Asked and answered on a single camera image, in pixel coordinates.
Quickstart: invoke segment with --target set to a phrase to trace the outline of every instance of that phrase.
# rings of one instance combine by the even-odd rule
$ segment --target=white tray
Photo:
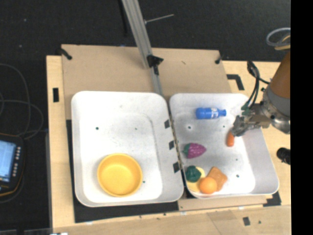
[[[155,93],[79,92],[71,101],[75,193],[85,206],[174,202],[183,194],[166,101]],[[106,194],[97,181],[100,161],[112,153],[136,159],[140,189],[127,197]]]
[[[183,170],[195,165],[207,174],[216,166],[228,177],[222,190],[211,195],[190,191],[195,197],[265,195],[278,190],[278,177],[261,129],[236,137],[233,147],[226,146],[226,135],[247,100],[242,94],[176,94],[170,98]],[[227,115],[217,119],[197,119],[198,107],[226,109]],[[200,157],[188,159],[182,151],[191,142],[202,144],[207,151]]]

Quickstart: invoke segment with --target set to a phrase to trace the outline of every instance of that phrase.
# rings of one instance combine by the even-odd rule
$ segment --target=carrot
[[[232,146],[234,146],[234,143],[235,143],[235,137],[234,137],[234,135],[231,133],[231,131],[229,131],[228,134],[227,134],[226,145],[227,145],[228,147],[232,147]]]

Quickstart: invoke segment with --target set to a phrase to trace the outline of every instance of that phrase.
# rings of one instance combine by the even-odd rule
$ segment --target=metal bar
[[[122,0],[122,2],[136,41],[136,45],[142,57],[143,65],[145,68],[150,69],[155,92],[159,95],[162,95],[162,87],[159,76],[156,75],[154,70],[149,67],[147,61],[147,57],[152,55],[152,50],[146,25],[141,14],[139,2],[138,0]]]

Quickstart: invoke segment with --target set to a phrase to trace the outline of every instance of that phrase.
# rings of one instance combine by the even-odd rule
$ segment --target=blue bottle
[[[217,108],[197,108],[197,119],[214,119],[226,116],[226,110],[220,110]]]

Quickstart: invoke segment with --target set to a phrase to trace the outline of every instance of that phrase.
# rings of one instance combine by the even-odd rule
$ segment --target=yellow bowl
[[[101,188],[111,196],[126,197],[134,194],[142,183],[138,162],[126,154],[111,154],[99,164],[97,171]]]

